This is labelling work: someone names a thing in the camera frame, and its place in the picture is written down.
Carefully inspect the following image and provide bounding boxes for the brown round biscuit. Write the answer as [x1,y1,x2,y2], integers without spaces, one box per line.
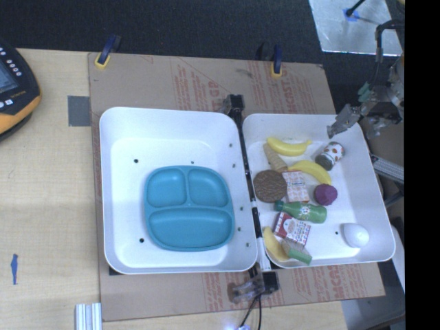
[253,169,288,204]

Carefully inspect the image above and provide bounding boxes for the green bottle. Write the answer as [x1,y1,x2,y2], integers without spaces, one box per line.
[274,199,328,225]

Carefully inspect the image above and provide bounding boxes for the black block with thin wires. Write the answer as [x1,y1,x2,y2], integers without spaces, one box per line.
[228,269,281,304]
[219,93,246,117]

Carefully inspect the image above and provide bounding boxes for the white plastic tray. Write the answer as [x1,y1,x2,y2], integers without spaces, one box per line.
[241,113,397,270]
[98,107,259,275]

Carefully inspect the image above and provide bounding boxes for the white egg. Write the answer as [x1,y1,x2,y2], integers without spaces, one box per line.
[342,222,371,248]

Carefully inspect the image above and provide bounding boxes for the brown cardboard board red print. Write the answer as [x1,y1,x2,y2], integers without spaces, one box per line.
[87,52,386,322]

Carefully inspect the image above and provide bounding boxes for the blue divided plate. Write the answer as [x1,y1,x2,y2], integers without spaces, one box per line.
[143,165,237,253]

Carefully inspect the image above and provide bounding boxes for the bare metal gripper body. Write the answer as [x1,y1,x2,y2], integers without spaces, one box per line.
[360,57,406,124]

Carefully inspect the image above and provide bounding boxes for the purple grapes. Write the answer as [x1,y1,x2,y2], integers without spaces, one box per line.
[313,183,339,206]

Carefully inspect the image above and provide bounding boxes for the small can with orange print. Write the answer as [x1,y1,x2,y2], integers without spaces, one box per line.
[314,141,346,171]

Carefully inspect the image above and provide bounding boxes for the orange and white carton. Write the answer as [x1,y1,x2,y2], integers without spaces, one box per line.
[281,170,311,204]

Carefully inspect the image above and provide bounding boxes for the thin black and white rod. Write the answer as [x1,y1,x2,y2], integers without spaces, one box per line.
[236,111,268,272]

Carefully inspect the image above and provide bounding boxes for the tan ice cream cone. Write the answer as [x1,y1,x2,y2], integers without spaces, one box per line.
[263,142,289,173]

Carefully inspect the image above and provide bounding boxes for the red and white carton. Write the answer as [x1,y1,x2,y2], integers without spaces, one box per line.
[272,211,312,247]

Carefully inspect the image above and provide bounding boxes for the yellow banana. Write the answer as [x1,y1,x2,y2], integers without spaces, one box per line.
[262,225,292,263]
[287,159,333,186]
[266,135,313,157]

